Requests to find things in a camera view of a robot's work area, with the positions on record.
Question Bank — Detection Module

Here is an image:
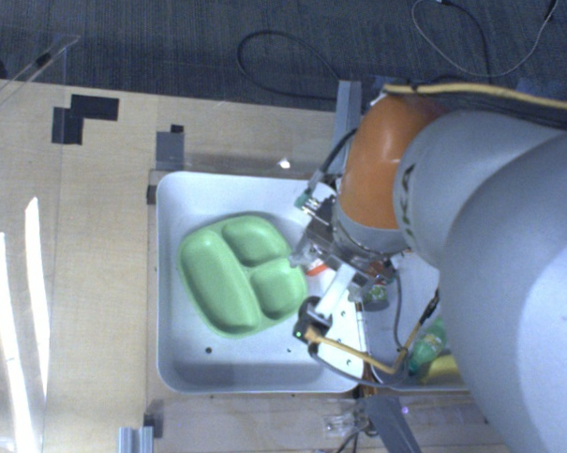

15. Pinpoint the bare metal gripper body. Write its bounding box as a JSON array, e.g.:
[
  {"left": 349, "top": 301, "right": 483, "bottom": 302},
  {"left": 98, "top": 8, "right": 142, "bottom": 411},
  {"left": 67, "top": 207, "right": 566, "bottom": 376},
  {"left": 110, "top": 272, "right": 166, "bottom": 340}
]
[{"left": 301, "top": 194, "right": 403, "bottom": 287}]

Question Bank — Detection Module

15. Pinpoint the green can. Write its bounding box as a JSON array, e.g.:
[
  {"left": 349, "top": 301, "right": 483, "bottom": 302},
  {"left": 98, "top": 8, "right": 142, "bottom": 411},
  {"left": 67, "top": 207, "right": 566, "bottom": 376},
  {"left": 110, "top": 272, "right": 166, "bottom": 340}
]
[{"left": 364, "top": 283, "right": 391, "bottom": 312}]

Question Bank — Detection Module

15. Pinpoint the green divided plate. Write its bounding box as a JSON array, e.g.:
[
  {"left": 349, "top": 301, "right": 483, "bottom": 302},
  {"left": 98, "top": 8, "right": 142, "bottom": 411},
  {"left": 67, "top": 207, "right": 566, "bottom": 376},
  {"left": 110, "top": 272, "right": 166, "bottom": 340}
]
[{"left": 172, "top": 209, "right": 312, "bottom": 342}]

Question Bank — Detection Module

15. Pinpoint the green plastic bottle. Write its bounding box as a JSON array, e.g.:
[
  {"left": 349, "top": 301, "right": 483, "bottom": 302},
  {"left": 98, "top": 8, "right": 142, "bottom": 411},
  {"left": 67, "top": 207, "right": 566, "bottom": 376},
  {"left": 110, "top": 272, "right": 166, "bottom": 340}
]
[{"left": 407, "top": 317, "right": 450, "bottom": 375}]

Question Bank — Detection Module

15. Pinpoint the white plastic tray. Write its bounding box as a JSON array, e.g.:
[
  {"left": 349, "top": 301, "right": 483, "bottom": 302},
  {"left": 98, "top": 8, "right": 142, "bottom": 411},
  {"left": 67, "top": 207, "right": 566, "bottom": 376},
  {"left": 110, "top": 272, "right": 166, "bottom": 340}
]
[{"left": 146, "top": 170, "right": 370, "bottom": 402}]

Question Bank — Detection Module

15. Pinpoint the black cylinder on white bracket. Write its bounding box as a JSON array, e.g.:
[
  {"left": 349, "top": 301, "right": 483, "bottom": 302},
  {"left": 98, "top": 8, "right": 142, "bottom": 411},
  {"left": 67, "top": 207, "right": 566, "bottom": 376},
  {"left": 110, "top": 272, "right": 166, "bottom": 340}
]
[{"left": 291, "top": 262, "right": 358, "bottom": 346}]

